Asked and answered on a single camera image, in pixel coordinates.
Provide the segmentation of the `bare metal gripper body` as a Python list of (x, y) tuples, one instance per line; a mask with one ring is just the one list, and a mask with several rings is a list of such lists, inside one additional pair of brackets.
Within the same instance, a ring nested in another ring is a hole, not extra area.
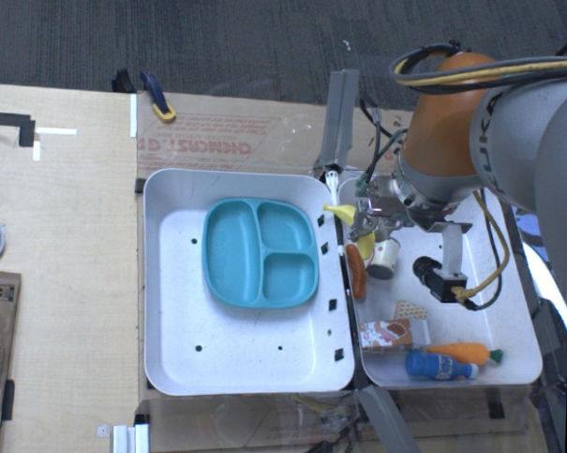
[(415, 225), (423, 231), (442, 232), (454, 224), (462, 233), (466, 233), (472, 227), (470, 222), (447, 219), (461, 200), (452, 198), (440, 201), (424, 195), (402, 174), (378, 175), (367, 186), (366, 196), (366, 211), (372, 217), (401, 222), (404, 226)]

